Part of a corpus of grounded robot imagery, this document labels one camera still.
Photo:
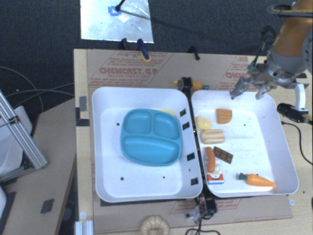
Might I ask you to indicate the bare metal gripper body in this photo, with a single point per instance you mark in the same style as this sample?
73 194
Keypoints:
271 76

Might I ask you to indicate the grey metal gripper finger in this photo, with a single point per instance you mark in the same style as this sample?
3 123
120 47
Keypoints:
240 87
262 91

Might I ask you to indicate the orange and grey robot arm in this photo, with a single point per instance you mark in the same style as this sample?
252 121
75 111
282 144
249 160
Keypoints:
288 35

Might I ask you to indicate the brown cardboard board, red print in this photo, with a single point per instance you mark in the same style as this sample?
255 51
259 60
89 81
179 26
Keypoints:
215 65

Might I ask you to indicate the orange bread slice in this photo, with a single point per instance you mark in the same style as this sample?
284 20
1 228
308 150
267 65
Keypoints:
223 116

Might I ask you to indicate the orange carrot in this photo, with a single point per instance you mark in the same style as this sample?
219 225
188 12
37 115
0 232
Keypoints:
196 84
258 180

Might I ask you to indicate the white plastic tray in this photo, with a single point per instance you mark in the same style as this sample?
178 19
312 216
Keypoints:
256 143
146 182

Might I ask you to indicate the yellow cheese wedge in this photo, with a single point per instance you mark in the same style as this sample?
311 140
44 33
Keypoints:
203 124

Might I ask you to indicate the beige hot dog bun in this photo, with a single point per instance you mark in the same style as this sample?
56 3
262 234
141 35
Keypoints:
212 136

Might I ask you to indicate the thin black and white rod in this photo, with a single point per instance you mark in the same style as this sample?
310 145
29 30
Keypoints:
196 133

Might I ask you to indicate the brown chocolate bar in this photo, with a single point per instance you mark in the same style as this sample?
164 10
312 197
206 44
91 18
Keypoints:
223 155

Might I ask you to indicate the orange sausage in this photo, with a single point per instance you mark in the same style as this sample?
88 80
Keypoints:
210 158

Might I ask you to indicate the red and white carton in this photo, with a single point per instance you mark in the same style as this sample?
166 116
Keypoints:
215 177

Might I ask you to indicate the blue divided plate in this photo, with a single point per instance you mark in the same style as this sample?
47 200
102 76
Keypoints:
149 141

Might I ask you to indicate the beige doughnut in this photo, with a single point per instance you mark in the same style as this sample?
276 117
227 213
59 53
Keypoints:
146 226

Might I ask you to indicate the black cylinder on white bracket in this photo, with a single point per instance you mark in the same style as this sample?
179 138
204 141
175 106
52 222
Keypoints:
291 111

